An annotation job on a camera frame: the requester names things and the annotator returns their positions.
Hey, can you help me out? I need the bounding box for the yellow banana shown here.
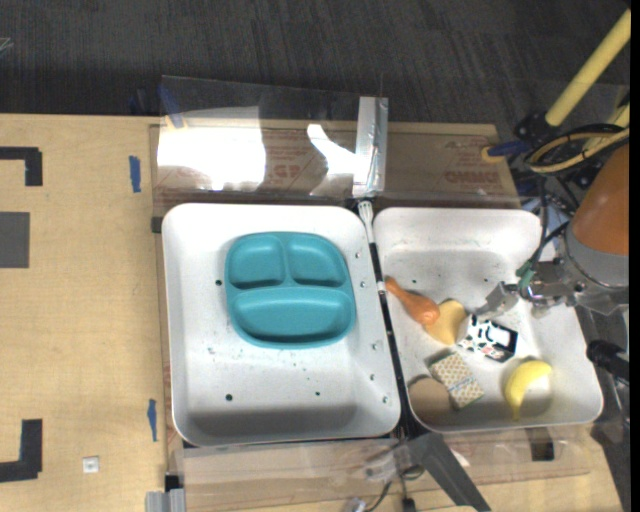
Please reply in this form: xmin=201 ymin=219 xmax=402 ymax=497
xmin=502 ymin=358 xmax=554 ymax=422

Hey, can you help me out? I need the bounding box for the beige patterned small packet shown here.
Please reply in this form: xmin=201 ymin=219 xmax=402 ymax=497
xmin=428 ymin=350 xmax=486 ymax=412

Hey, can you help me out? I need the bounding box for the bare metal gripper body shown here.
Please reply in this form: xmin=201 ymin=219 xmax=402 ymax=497
xmin=517 ymin=259 xmax=631 ymax=318

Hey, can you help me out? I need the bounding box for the orange toy chicken drumstick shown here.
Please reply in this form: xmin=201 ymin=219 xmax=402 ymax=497
xmin=383 ymin=275 xmax=442 ymax=327

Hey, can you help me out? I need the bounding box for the beige round toy bread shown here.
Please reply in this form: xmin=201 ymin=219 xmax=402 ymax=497
xmin=408 ymin=375 xmax=454 ymax=424

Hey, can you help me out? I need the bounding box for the teal divided plate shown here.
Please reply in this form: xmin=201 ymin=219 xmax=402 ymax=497
xmin=223 ymin=230 xmax=358 ymax=350

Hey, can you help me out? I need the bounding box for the black cylinder on white bracket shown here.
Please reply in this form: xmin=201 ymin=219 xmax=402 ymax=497
xmin=586 ymin=339 xmax=631 ymax=382

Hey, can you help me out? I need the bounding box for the pale yellow toy wedge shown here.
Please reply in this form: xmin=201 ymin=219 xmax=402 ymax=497
xmin=424 ymin=298 xmax=472 ymax=347

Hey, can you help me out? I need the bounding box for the white plastic tray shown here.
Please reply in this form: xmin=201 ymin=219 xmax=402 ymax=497
xmin=371 ymin=206 xmax=605 ymax=434
xmin=160 ymin=201 xmax=403 ymax=448

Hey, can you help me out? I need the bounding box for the black and white cow-print carton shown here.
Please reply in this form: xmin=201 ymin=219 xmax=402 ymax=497
xmin=456 ymin=315 xmax=520 ymax=365

